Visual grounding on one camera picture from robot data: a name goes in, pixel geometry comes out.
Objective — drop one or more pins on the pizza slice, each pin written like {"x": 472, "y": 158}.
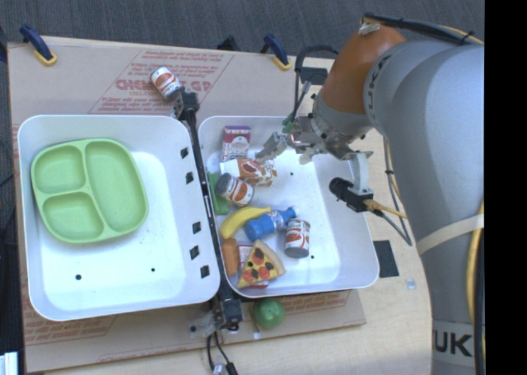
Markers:
{"x": 261, "y": 266}

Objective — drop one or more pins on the white plastic tray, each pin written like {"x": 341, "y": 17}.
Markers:
{"x": 321, "y": 217}
{"x": 123, "y": 274}

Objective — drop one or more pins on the green divided plate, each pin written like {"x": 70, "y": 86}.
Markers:
{"x": 103, "y": 184}

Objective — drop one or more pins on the orange bread piece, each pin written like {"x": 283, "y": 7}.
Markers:
{"x": 230, "y": 257}

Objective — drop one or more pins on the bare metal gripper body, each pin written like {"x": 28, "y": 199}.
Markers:
{"x": 315, "y": 136}

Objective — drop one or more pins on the blue bottle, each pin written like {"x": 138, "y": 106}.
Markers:
{"x": 263, "y": 225}

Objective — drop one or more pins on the green pepper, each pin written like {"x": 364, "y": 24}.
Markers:
{"x": 268, "y": 313}

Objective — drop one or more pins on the white and orange can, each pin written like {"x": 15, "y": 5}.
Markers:
{"x": 165, "y": 82}
{"x": 236, "y": 191}

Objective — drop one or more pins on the green flat block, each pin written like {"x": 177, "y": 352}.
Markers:
{"x": 218, "y": 205}

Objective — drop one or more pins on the yellow banana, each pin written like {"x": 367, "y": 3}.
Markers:
{"x": 236, "y": 218}

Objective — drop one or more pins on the pink and white carton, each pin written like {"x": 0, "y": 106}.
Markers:
{"x": 235, "y": 142}

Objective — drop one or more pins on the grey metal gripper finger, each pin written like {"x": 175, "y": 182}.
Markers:
{"x": 307, "y": 155}
{"x": 271, "y": 146}

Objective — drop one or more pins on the white and orange carton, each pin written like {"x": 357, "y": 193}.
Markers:
{"x": 251, "y": 171}

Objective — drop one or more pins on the thin black and white rod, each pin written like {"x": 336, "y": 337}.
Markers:
{"x": 202, "y": 177}

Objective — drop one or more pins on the white and red can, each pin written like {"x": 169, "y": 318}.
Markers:
{"x": 297, "y": 238}

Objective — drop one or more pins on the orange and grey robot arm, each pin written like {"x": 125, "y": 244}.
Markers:
{"x": 428, "y": 126}

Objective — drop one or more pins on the brown cardboard board red print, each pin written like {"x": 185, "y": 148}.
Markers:
{"x": 82, "y": 76}

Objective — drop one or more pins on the black cylinder on white bracket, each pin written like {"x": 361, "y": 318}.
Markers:
{"x": 350, "y": 194}

